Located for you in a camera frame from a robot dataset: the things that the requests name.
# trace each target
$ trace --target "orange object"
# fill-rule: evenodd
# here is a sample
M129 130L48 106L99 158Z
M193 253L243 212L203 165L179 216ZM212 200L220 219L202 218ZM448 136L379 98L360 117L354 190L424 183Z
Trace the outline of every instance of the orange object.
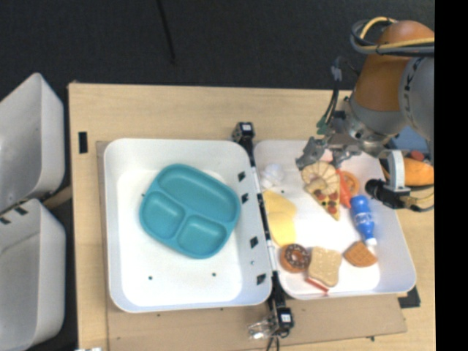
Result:
M358 194L359 181L350 172L341 171L340 169L336 169L336 172L339 174L341 187L339 201L345 207L351 208L350 200L353 196L356 196Z
M392 44L405 40L433 37L434 32L422 23L401 20L388 26L377 44ZM367 56L355 86L355 101L376 111L400 111L398 90L401 74L410 57Z
M315 286L317 289L321 289L322 291L324 291L325 293L328 293L328 287L326 287L324 284L321 284L317 281L315 281L314 279L310 278L310 277L307 277L306 278L306 282L311 284L312 286Z
M422 161L403 158L404 185L405 186L429 186L434 184L434 167ZM383 169L384 176L389 179L390 174Z
M415 150L415 149L413 149L409 153L409 157L411 157L414 160L424 161L424 154L422 152L420 152L420 151Z

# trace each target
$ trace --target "toy water bottle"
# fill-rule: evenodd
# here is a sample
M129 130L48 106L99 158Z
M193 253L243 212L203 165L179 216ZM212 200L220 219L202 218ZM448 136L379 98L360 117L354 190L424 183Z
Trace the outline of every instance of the toy water bottle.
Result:
M377 240L374 237L374 220L372 219L369 202L364 195L356 195L351 198L352 220L362 235L367 246L375 246Z

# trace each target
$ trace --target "toy donut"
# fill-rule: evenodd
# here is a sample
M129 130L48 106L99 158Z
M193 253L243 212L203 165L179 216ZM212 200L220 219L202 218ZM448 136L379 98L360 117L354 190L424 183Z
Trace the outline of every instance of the toy donut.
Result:
M306 271L310 264L310 254L300 244L288 244L283 247L279 262L291 273Z

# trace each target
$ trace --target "white tray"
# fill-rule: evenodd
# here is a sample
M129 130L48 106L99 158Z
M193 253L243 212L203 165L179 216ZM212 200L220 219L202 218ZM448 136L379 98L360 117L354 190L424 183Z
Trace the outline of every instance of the white tray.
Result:
M272 188L292 201L298 212L294 219L297 234L296 243L306 248L322 246L344 252L354 241L361 239L354 228L350 210L340 205L339 221L333 219L303 190L304 183L295 165L295 159L302 155L306 141L264 140L254 148L257 169L261 172L266 165L280 164L286 176L279 186ZM326 152L324 160L331 160ZM353 173L364 185L371 178L383 178L379 161L367 154L354 156L343 162L342 170ZM375 222L374 235L377 239L375 254L378 263L368 268L356 268L345 259L339 270L339 283L328 291L329 296L370 295L380 293L404 293L415 285L415 268L404 239L396 212L382 203L370 199L369 207ZM305 282L304 273L289 273L279 264L281 249L276 246L279 279L290 296L297 299L315 299L324 292Z
M174 251L138 219L145 193L164 167L191 165L249 200L222 250L208 259ZM245 150L230 141L120 139L104 149L102 184L110 297L126 312L246 306L271 291L271 267ZM245 178L239 181L238 174ZM251 246L251 240L257 243Z

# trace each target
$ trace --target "wooden table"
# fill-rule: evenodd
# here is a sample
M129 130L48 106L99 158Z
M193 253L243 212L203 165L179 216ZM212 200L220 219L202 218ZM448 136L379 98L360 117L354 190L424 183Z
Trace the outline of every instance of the wooden table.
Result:
M307 140L331 91L71 83L69 130L78 346L103 350L264 350L246 327L266 304L128 314L109 299L100 222L97 143L120 137L220 139L239 121L256 141ZM422 304L400 310L396 295L288 301L296 326L282 350L435 350L434 212L399 211ZM378 336L372 341L366 337Z

